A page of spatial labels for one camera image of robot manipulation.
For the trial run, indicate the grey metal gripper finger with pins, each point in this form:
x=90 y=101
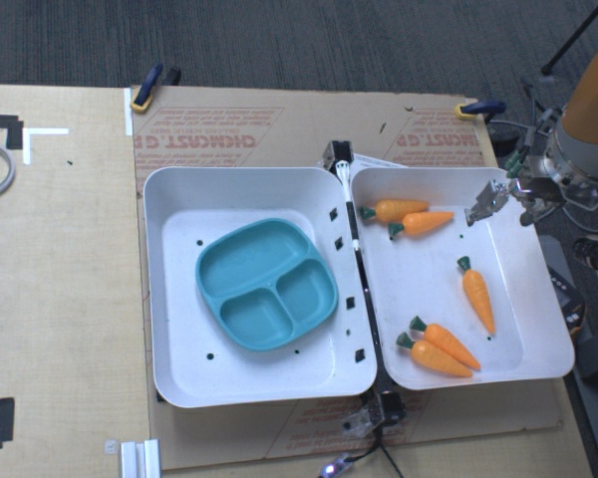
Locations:
x=491 y=197
x=540 y=211

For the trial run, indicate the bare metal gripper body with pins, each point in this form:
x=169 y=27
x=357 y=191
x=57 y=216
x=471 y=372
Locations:
x=570 y=182

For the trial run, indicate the white plastic tray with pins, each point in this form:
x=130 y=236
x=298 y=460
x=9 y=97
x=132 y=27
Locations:
x=418 y=287
x=179 y=277

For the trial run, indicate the white paper sheet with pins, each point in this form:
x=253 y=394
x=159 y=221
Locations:
x=376 y=161

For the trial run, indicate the thin black and white rod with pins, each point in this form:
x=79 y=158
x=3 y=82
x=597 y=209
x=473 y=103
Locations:
x=355 y=237

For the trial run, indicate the brown cardboard board red print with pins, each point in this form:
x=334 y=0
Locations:
x=279 y=132

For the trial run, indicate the blue divided plate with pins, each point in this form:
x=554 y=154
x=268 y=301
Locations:
x=259 y=267

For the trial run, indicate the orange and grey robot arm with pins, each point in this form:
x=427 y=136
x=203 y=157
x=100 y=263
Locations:
x=588 y=107

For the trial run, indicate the orange toy carrot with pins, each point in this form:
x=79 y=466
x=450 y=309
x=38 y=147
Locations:
x=436 y=359
x=477 y=292
x=451 y=344
x=426 y=222
x=398 y=209

